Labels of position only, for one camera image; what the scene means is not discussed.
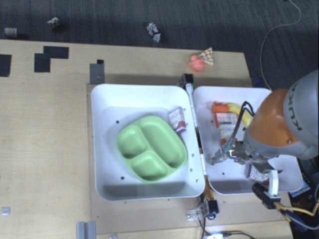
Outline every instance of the wooden table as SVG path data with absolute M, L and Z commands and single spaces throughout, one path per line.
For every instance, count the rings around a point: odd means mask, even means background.
M 44 46 L 69 47 L 69 58 L 51 59 L 50 73 L 34 73 L 34 54 L 43 53 Z M 107 83 L 175 85 L 182 73 L 191 73 L 189 58 L 197 52 L 0 40 L 0 54 L 12 55 L 10 76 L 0 77 L 0 207 L 11 208 L 9 216 L 0 216 L 0 238 L 71 239 L 76 238 L 78 221 L 91 220 L 86 96 L 90 63 L 104 60 Z M 242 53 L 214 52 L 214 62 L 214 67 L 195 74 L 196 85 L 251 86 Z M 215 197 L 225 222 L 209 222 L 207 230 L 292 238 L 289 224 L 254 195 Z M 289 204 L 288 195 L 282 197 Z M 250 215 L 259 219 L 247 223 Z M 227 220 L 233 221 L 232 216 L 237 218 L 231 224 Z M 119 239 L 200 235 L 197 224 L 118 233 Z

